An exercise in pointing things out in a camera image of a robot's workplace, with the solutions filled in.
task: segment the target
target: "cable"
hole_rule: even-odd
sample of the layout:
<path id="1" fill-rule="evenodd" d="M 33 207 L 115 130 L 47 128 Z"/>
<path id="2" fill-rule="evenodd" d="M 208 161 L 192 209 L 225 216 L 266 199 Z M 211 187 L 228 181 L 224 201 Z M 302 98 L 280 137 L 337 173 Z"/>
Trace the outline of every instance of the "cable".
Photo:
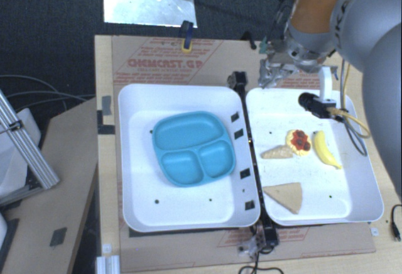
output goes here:
<path id="1" fill-rule="evenodd" d="M 271 254 L 272 251 L 274 250 L 272 247 L 269 250 L 265 250 L 266 248 L 263 248 L 261 251 L 259 251 L 260 254 L 262 255 L 268 255 Z"/>
<path id="2" fill-rule="evenodd" d="M 267 40 L 267 41 L 270 41 L 270 40 L 271 40 L 272 32 L 273 32 L 274 29 L 276 28 L 276 25 L 279 24 L 279 22 L 281 21 L 285 9 L 286 9 L 286 8 L 292 9 L 292 7 L 293 7 L 292 5 L 287 5 L 287 4 L 285 4 L 286 1 L 287 1 L 287 0 L 279 0 L 279 5 L 278 5 L 278 7 L 276 8 L 276 13 L 275 13 L 274 20 L 273 20 L 273 22 L 271 23 L 271 28 L 269 29 L 268 34 L 267 34 L 267 37 L 266 37 L 266 40 Z"/>
<path id="3" fill-rule="evenodd" d="M 343 117 L 345 117 L 346 121 L 347 121 L 347 119 L 351 119 L 353 122 L 356 122 L 359 126 L 361 126 L 364 129 L 364 131 L 367 134 L 360 134 L 360 133 L 356 132 L 353 128 L 351 128 L 355 132 L 355 134 L 358 135 L 358 137 L 363 138 L 363 139 L 370 138 L 371 133 L 369 131 L 369 128 L 363 122 L 356 119 L 353 115 L 351 115 L 341 109 L 337 109 L 336 107 L 329 107 L 328 112 L 330 114 L 332 114 L 333 116 L 343 116 Z"/>
<path id="4" fill-rule="evenodd" d="M 254 264 L 254 266 L 250 266 L 250 265 L 246 265 L 246 266 L 243 266 L 243 267 L 241 267 L 240 269 L 239 269 L 239 272 L 238 272 L 238 274 L 242 274 L 242 272 L 244 271 L 244 270 L 246 270 L 246 269 L 251 269 L 252 271 L 249 273 L 249 274 L 257 274 L 257 271 L 274 271 L 274 270 L 276 270 L 276 271 L 278 271 L 278 272 L 280 272 L 281 274 L 285 274 L 280 268 L 278 268 L 278 267 L 269 267 L 269 268 L 261 268 L 261 267 L 258 267 L 258 261 L 259 261 L 259 254 L 263 254 L 262 252 L 258 252 L 257 253 L 257 255 L 256 255 L 256 262 L 255 262 L 255 264 Z"/>
<path id="5" fill-rule="evenodd" d="M 396 209 L 397 207 L 402 207 L 402 205 L 401 205 L 401 204 L 398 204 L 398 205 L 394 205 L 394 206 L 392 207 L 392 211 L 391 211 L 391 227 L 392 227 L 392 231 L 393 231 L 393 233 L 394 233 L 395 239 L 396 239 L 397 241 L 401 241 L 401 235 L 400 235 L 399 230 L 398 230 L 398 227 L 396 227 L 396 224 L 395 224 L 395 221 L 394 221 L 394 212 L 395 212 L 395 209 Z"/>
<path id="6" fill-rule="evenodd" d="M 345 60 L 342 59 L 342 66 L 340 70 L 340 110 L 341 112 L 346 113 L 346 106 L 345 106 L 345 99 L 346 99 L 346 86 L 344 85 L 344 80 L 345 80 Z M 347 131 L 347 134 L 349 135 L 349 138 L 354 145 L 355 149 L 363 156 L 367 156 L 367 149 L 366 146 L 362 140 L 362 138 L 358 135 L 356 130 L 350 125 L 349 120 L 347 120 L 344 116 L 342 117 L 342 122 L 345 126 L 345 129 Z"/>
<path id="7" fill-rule="evenodd" d="M 75 96 L 72 94 L 68 94 L 68 93 L 63 93 L 63 92 L 52 92 L 52 91 L 47 91 L 47 90 L 30 90 L 27 92 L 19 92 L 19 93 L 14 93 L 14 94 L 10 94 L 8 96 L 6 96 L 8 99 L 12 98 L 12 97 L 16 97 L 16 96 L 25 96 L 28 94 L 54 94 L 54 95 L 58 95 L 58 96 L 66 96 L 72 99 L 77 99 L 80 101 L 86 101 L 83 97 L 80 96 Z"/>
<path id="8" fill-rule="evenodd" d="M 53 90 L 53 91 L 58 93 L 58 90 L 54 86 L 52 86 L 48 82 L 45 82 L 44 80 L 37 79 L 36 77 L 31 77 L 31 76 L 27 76 L 27 75 L 16 75 L 16 74 L 3 74 L 3 75 L 0 75 L 0 78 L 4 78 L 4 79 L 14 78 L 14 79 L 32 80 L 34 82 L 43 84 L 44 86 L 47 86 L 51 90 Z M 64 111 L 67 111 L 67 105 L 66 105 L 65 101 L 63 101 L 63 106 L 64 106 Z"/>
<path id="9" fill-rule="evenodd" d="M 95 94 L 84 94 L 84 95 L 81 95 L 79 97 L 94 97 L 94 96 L 95 96 Z M 62 101 L 62 100 L 67 100 L 67 99 L 70 99 L 70 98 L 69 97 L 61 97 L 59 99 L 42 100 L 42 101 L 34 102 L 34 103 L 31 103 L 31 104 L 27 104 L 25 106 L 21 106 L 21 107 L 17 108 L 15 111 L 20 111 L 20 110 L 23 110 L 23 109 L 25 109 L 27 107 L 31 107 L 31 106 L 37 106 L 37 105 L 40 105 L 40 104 L 46 104 L 48 102 L 57 102 L 57 101 Z"/>

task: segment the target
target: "blue divided plate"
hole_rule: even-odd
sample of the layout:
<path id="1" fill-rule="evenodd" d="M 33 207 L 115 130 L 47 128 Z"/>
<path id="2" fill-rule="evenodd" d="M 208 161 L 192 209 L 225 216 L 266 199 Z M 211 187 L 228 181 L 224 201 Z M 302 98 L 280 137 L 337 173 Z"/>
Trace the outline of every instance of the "blue divided plate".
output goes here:
<path id="1" fill-rule="evenodd" d="M 159 121 L 152 142 L 163 173 L 177 186 L 218 180 L 236 164 L 225 126 L 209 112 L 177 114 Z"/>

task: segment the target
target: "wooden table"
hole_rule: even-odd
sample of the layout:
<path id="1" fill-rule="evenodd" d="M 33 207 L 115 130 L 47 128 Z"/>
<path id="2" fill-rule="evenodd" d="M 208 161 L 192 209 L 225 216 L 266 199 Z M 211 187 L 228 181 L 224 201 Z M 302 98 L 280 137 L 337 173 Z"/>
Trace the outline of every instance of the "wooden table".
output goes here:
<path id="1" fill-rule="evenodd" d="M 1 273 L 72 272 L 97 180 L 96 134 L 94 99 L 50 121 L 42 153 L 61 181 L 4 213 L 19 221 Z"/>

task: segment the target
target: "toy bread slice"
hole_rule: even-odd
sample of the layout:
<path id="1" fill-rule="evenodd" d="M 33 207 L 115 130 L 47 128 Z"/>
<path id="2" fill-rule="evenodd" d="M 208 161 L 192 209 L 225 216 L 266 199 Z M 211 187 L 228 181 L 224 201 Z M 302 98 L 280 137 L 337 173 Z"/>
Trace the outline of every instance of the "toy bread slice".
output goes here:
<path id="1" fill-rule="evenodd" d="M 298 214 L 302 206 L 303 193 L 300 182 L 263 187 L 264 192 L 293 214 Z"/>
<path id="2" fill-rule="evenodd" d="M 288 145 L 276 146 L 273 149 L 262 152 L 263 159 L 283 159 L 292 158 L 293 150 Z"/>

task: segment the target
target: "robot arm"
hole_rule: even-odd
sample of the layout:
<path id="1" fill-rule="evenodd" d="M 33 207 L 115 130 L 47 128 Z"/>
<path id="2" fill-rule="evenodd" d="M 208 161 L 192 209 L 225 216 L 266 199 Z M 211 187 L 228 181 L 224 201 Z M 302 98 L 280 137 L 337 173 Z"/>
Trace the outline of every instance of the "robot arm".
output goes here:
<path id="1" fill-rule="evenodd" d="M 401 196 L 401 0 L 296 0 L 284 38 L 268 43 L 259 84 L 318 72 L 333 50 L 363 72 L 367 122 Z"/>

